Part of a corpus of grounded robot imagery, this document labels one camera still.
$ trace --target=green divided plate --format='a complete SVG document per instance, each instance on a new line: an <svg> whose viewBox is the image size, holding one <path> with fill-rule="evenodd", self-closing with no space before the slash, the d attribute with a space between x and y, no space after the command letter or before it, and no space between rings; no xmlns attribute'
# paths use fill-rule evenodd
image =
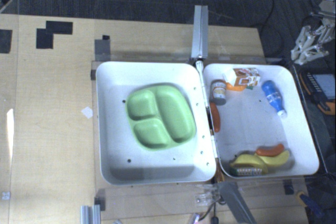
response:
<svg viewBox="0 0 336 224"><path fill-rule="evenodd" d="M130 94L126 111L132 132L147 150L163 150L187 142L196 133L190 107L173 86L154 86Z"/></svg>

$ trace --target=wooden table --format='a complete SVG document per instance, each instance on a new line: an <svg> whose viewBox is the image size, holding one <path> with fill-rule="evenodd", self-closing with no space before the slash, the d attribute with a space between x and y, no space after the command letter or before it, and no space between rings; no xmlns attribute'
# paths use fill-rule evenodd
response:
<svg viewBox="0 0 336 224"><path fill-rule="evenodd" d="M0 111L2 119L7 108L15 109L12 166L8 162L6 135L1 133L0 137L0 187L11 193L10 200L0 202L0 223L79 223L80 206L92 206L96 195L93 119L81 112L87 106L92 108L90 71L95 39L109 35L112 54L123 57L131 56L130 51L142 57L165 53L183 57L191 51L193 26L0 16L0 29L13 30L11 53L0 55L1 96L9 95L12 101ZM36 49L36 29L46 28L47 20L73 22L73 33L54 35L53 49ZM263 62L256 29L211 26L208 44L211 57ZM2 132L5 122L1 124ZM268 183L256 192L257 185L243 183L240 189L258 223L308 223L303 207L294 195L284 194L281 184L275 187L275 183ZM295 190L306 190L302 179L294 181L293 186ZM155 188L148 199L156 197ZM184 213L165 215L162 210L141 210L146 195L138 200L121 196L116 211L123 224L185 224L195 212L190 210L204 211L191 200ZM174 199L170 195L156 198L167 199L166 204ZM132 212L128 202L134 203ZM227 206L217 209L221 223L235 223Z"/></svg>

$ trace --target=blue plastic bottle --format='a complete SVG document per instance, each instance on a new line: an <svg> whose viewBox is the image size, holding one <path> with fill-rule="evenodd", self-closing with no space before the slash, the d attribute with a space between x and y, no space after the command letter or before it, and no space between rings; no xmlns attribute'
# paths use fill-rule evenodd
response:
<svg viewBox="0 0 336 224"><path fill-rule="evenodd" d="M285 115L286 112L282 107L282 98L274 82L268 80L261 86L261 88L264 91L269 104L277 110L278 115Z"/></svg>

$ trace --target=yellow banana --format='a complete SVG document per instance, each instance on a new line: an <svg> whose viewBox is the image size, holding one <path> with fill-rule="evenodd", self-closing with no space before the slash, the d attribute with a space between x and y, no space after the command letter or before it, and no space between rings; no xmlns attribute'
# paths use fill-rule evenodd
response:
<svg viewBox="0 0 336 224"><path fill-rule="evenodd" d="M241 154L239 155L232 163L230 163L231 167L244 167L244 166L252 166L255 168L260 168L263 174L268 173L268 168L263 160L261 160L260 156L255 156L251 154Z"/></svg>
<svg viewBox="0 0 336 224"><path fill-rule="evenodd" d="M268 167L278 167L284 165L289 158L289 151L283 151L274 157L258 156Z"/></svg>

